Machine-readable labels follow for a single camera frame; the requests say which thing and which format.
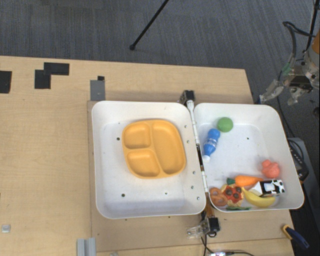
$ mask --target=blue handle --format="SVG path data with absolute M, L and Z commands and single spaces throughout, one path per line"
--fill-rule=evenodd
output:
M 300 235 L 297 231 L 293 230 L 290 227 L 286 227 L 285 231 L 292 237 L 294 241 L 300 246 L 301 249 L 306 250 L 309 248 L 308 242 L 304 239 L 302 235 Z

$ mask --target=black metal rod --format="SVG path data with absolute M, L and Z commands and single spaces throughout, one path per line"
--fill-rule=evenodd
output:
M 150 26 L 152 25 L 152 23 L 154 23 L 154 21 L 156 20 L 156 18 L 158 17 L 158 15 L 161 13 L 161 11 L 163 10 L 163 8 L 165 8 L 166 4 L 169 2 L 169 0 L 165 0 L 163 2 L 163 4 L 160 6 L 160 8 L 156 11 L 156 13 L 154 14 L 154 16 L 152 17 L 152 19 L 149 21 L 149 23 L 146 25 L 146 27 L 144 28 L 144 30 L 141 32 L 141 34 L 138 36 L 138 38 L 134 41 L 133 44 L 130 45 L 130 50 L 133 51 L 136 48 L 137 43 L 140 41 L 140 39 L 144 36 L 144 34 L 147 32 L 147 30 L 150 28 Z
M 314 29 L 315 29 L 315 23 L 317 19 L 317 13 L 318 13 L 318 8 L 319 8 L 319 3 L 320 0 L 316 0 L 314 5 L 313 5 L 313 16 L 312 16 L 312 21 L 311 21 L 311 26 L 310 26 L 310 32 L 309 34 L 313 35 Z M 308 42 L 306 44 L 305 50 L 308 50 L 310 44 L 311 44 L 312 36 L 309 36 Z

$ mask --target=green ball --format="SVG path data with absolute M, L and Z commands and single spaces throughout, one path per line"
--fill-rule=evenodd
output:
M 221 132 L 224 132 L 224 133 L 230 132 L 233 127 L 234 127 L 234 123 L 229 117 L 222 117 L 218 121 L 217 128 Z

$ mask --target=pink toy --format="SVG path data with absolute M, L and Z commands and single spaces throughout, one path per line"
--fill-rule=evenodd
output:
M 279 176 L 280 169 L 276 162 L 271 162 L 270 160 L 265 160 L 262 162 L 262 173 L 270 178 L 274 179 Z

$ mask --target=brown donut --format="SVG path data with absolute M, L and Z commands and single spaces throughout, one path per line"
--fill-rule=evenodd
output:
M 212 187 L 209 190 L 210 198 L 215 206 L 225 206 L 228 202 L 227 197 L 217 187 Z

